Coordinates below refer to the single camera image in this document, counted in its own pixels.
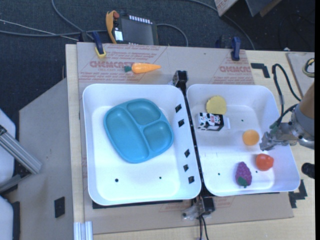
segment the table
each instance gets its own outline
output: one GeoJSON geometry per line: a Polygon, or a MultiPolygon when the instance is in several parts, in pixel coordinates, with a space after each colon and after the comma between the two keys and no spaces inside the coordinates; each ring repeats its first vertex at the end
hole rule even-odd
{"type": "MultiPolygon", "coordinates": [[[[277,89],[272,79],[272,65],[278,63],[286,70],[291,85],[295,93],[298,92],[297,84],[288,63],[286,52],[284,51],[245,51],[250,63],[263,63],[267,66],[271,78],[264,78],[260,69],[253,69],[252,75],[256,85],[267,87],[273,95],[278,97],[277,89]]],[[[73,219],[75,223],[85,222],[84,197],[83,197],[83,177],[81,161],[81,134],[79,120],[79,92],[78,92],[78,68],[77,68],[77,46],[66,46],[66,70],[67,70],[67,92],[69,109],[69,130],[70,130],[70,155],[71,155],[71,175],[72,175],[72,198],[73,198],[73,219]]],[[[285,97],[285,106],[289,107],[296,102],[292,96],[285,77],[277,74],[281,91],[285,97]]],[[[296,145],[292,148],[298,168],[306,163],[315,162],[314,150],[296,145]]],[[[209,239],[273,239],[292,240],[308,239],[316,237],[315,227],[315,180],[300,172],[300,177],[304,181],[307,192],[305,200],[297,201],[297,208],[293,210],[294,217],[286,219],[250,221],[228,224],[208,225],[207,232],[209,239]]],[[[95,240],[163,240],[163,239],[185,239],[194,240],[199,237],[199,227],[178,227],[157,230],[132,231],[121,233],[96,234],[95,240]]]]}

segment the toy tomato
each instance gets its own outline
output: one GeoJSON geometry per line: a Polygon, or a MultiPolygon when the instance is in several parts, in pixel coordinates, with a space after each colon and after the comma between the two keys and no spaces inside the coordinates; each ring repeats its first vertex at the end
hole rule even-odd
{"type": "Polygon", "coordinates": [[[256,166],[260,171],[267,171],[274,166],[274,158],[268,154],[258,154],[255,159],[256,166]]]}

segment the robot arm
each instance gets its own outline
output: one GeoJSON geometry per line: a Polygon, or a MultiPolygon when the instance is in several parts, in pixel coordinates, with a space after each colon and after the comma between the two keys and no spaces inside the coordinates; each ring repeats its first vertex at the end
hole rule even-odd
{"type": "Polygon", "coordinates": [[[276,145],[300,145],[315,149],[315,82],[303,96],[299,104],[291,107],[291,120],[271,125],[259,144],[262,151],[271,150],[276,145]]]}

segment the black device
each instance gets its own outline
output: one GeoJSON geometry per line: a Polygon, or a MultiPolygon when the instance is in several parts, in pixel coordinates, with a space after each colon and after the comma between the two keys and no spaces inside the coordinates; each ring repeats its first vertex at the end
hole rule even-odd
{"type": "Polygon", "coordinates": [[[157,25],[150,19],[113,10],[106,14],[105,21],[114,44],[149,46],[159,44],[157,25]]]}

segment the black fabric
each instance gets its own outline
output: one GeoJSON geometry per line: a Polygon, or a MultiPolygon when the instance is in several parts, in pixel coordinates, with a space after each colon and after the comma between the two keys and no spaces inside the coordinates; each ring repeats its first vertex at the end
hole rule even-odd
{"type": "MultiPolygon", "coordinates": [[[[215,7],[214,0],[197,0],[215,7]]],[[[129,14],[170,24],[181,29],[189,47],[214,48],[221,36],[231,47],[233,37],[241,49],[253,50],[246,36],[226,17],[198,3],[185,0],[55,0],[67,19],[84,31],[106,30],[107,11],[129,14]]],[[[245,0],[239,0],[225,14],[251,38],[256,50],[314,52],[315,0],[282,0],[266,16],[252,17],[245,0]]],[[[0,20],[61,34],[79,32],[54,10],[51,0],[0,0],[0,20]]],[[[0,31],[41,34],[0,21],[0,31]]],[[[159,44],[185,46],[176,29],[159,26],[159,44]]],[[[103,43],[110,43],[106,32],[103,43]]],[[[0,109],[11,119],[20,109],[57,84],[64,77],[65,45],[76,41],[63,37],[25,37],[0,33],[0,109]]]]}

